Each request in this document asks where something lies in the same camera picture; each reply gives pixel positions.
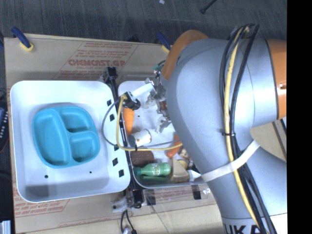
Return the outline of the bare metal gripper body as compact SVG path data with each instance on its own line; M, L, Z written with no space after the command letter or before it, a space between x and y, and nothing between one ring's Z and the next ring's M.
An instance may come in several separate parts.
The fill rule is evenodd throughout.
M147 100L145 102L146 108L156 105L157 113L162 114L163 116L169 116L167 102L165 97L165 88L159 77L155 77L152 79L147 78L145 83L152 84L152 90L149 92Z

